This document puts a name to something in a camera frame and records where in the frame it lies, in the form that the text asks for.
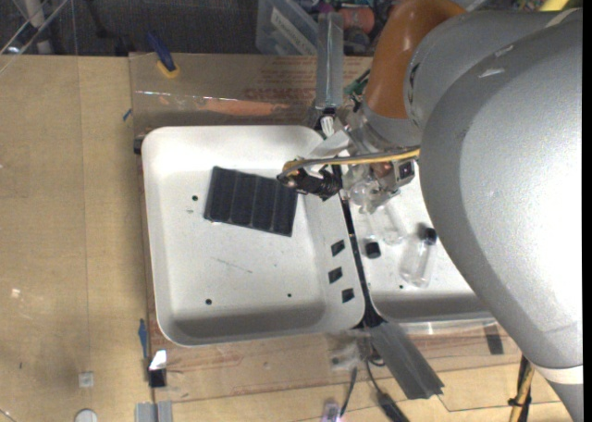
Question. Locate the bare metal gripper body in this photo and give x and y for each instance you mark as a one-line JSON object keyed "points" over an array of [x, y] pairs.
{"points": [[386, 170]]}

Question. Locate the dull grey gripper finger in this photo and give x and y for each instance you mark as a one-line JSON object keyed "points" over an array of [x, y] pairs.
{"points": [[385, 198], [363, 191]]}

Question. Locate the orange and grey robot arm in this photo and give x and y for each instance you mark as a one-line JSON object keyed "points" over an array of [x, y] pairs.
{"points": [[504, 170]]}

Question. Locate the clear plastic bottle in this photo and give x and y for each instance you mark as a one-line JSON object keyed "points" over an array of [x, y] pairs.
{"points": [[418, 263], [388, 226]]}

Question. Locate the small black cap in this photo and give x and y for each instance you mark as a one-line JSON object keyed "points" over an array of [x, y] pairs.
{"points": [[372, 249]]}

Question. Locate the white plastic tray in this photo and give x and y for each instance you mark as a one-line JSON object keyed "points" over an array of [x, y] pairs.
{"points": [[240, 272], [416, 302]]}

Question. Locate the black ribbed rectangular panel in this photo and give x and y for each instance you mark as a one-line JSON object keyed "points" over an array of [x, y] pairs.
{"points": [[252, 200]]}

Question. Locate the clear plastic storage bin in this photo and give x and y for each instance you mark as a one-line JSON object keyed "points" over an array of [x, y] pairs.
{"points": [[282, 22]]}

